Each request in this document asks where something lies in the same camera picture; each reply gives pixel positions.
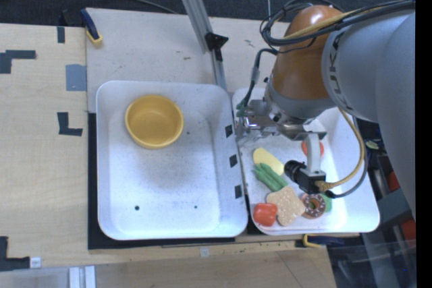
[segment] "toy tomato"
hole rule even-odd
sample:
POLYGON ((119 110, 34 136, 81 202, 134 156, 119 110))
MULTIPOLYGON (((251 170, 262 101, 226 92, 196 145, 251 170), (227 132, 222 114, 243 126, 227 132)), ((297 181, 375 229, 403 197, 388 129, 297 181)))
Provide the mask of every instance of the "toy tomato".
POLYGON ((253 218, 263 226, 272 226, 276 221, 277 206, 272 203, 258 203, 254 208, 253 218))

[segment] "tray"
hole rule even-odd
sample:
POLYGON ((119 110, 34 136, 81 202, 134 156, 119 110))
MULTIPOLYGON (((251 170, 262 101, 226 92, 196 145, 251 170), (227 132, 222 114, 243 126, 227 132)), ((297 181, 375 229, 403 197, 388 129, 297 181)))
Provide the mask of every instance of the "tray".
POLYGON ((231 100, 212 84, 110 81, 97 91, 97 200, 101 230, 116 240, 235 237, 246 228, 231 100), (180 138, 137 145, 124 124, 139 96, 160 94, 184 115, 180 138))
MULTIPOLYGON (((244 98, 247 88, 237 90, 233 95, 233 107, 244 98)), ((255 88, 250 99, 261 99, 263 88, 255 88)), ((321 159, 321 169, 327 174, 327 181, 337 181, 347 176, 357 164, 360 152, 354 132, 337 108, 324 111, 310 125, 304 126, 306 131, 326 131, 327 135, 321 140, 324 155, 321 159)), ((239 145, 240 157, 250 209, 259 202, 265 202, 270 192, 267 186, 256 179, 252 172, 254 163, 252 154, 256 148, 264 148, 279 159, 283 164, 289 160, 306 162, 306 155, 301 149, 301 142, 288 138, 269 136, 254 141, 247 141, 239 145)), ((364 165, 359 172, 347 183, 333 188, 340 194, 349 190, 360 178, 364 165)), ((298 197, 304 192, 296 183, 283 175, 298 197)), ((331 201, 331 210, 317 219, 297 217, 288 226, 281 226, 277 222, 271 227, 255 223, 256 227, 268 235, 296 235, 305 233, 367 233, 375 230, 379 225, 379 209, 373 193, 369 176, 367 175, 360 187, 343 198, 331 201)))

